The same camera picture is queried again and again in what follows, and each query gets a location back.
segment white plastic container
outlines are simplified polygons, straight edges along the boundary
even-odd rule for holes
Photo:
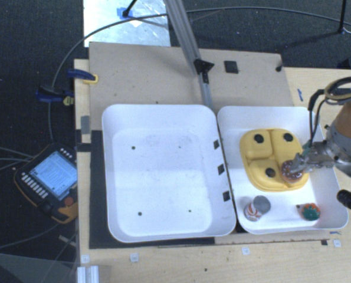
[[[236,225],[215,114],[199,105],[103,113],[107,215],[121,242],[222,236]]]
[[[337,201],[340,190],[333,169],[317,169],[299,190],[263,192],[254,187],[242,162],[241,137],[254,129],[282,128],[297,136],[301,144],[309,139],[309,112],[303,107],[238,107],[222,108],[218,124],[225,158],[241,226],[253,234],[306,231],[311,229],[339,229],[348,222],[347,209]],[[322,141],[320,127],[315,141]],[[244,208],[256,196],[263,195],[271,203],[271,210],[260,221],[251,222],[244,216]],[[320,219],[305,221],[296,205],[315,203],[321,210]]]

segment can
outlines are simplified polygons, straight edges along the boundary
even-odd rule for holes
[[[271,209],[270,201],[264,196],[256,196],[244,208],[245,217],[250,221],[258,221],[264,214]]]

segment black floor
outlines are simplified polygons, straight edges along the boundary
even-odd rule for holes
[[[340,18],[342,0],[184,0],[186,9],[227,6],[268,6]],[[199,47],[276,52],[288,67],[337,68],[351,66],[351,34],[338,34],[339,23],[292,12],[237,9],[200,18],[190,14]],[[351,0],[346,22],[351,23]],[[82,0],[0,0],[0,146],[35,155],[50,143],[47,105],[35,99],[39,84],[50,85],[67,51],[83,36]],[[171,35],[173,45],[176,39]],[[70,57],[85,58],[80,47]],[[58,85],[70,88],[64,72]],[[72,107],[54,104],[56,140],[73,146]],[[17,157],[0,152],[0,157]],[[0,167],[9,162],[0,162]],[[14,169],[0,172],[0,246],[44,232],[55,222],[23,198],[13,184]],[[1,249],[6,254],[54,259],[70,237],[75,223],[56,227],[37,239]],[[68,247],[59,257],[72,261]]]

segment wooden table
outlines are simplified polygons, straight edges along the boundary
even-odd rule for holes
[[[75,67],[88,70],[88,60]],[[329,82],[351,75],[351,70],[285,68],[295,106],[307,106],[309,97]],[[303,101],[297,89],[302,91]],[[75,81],[76,128],[90,114],[90,86]],[[338,107],[324,106],[321,126],[330,124]],[[89,143],[90,135],[82,134]],[[275,242],[175,248],[89,249],[90,153],[78,152],[79,253],[82,266],[98,265],[100,282],[351,282],[351,211],[347,226],[320,241]],[[336,171],[342,189],[351,179]],[[335,247],[338,239],[341,247]],[[243,255],[242,248],[250,250]],[[132,263],[130,254],[138,253]]]

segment white sticker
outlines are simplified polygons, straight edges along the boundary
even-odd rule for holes
[[[138,262],[139,261],[139,254],[138,253],[130,254],[130,261],[132,263]]]
[[[334,239],[333,240],[333,243],[334,243],[334,246],[336,248],[341,248],[342,247],[342,244],[340,243],[340,240],[339,239]]]
[[[82,255],[81,263],[90,263],[90,255]]]
[[[250,254],[250,249],[249,248],[242,248],[242,254],[243,255],[249,255]]]

